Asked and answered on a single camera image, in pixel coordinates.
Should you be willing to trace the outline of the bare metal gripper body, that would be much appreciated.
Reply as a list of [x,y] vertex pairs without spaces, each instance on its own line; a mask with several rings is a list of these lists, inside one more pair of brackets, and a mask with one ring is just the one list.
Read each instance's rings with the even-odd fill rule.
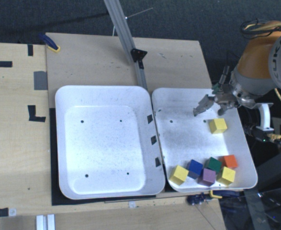
[[245,91],[238,83],[217,83],[213,86],[214,101],[222,109],[232,109],[244,106],[254,108],[256,105],[254,95]]

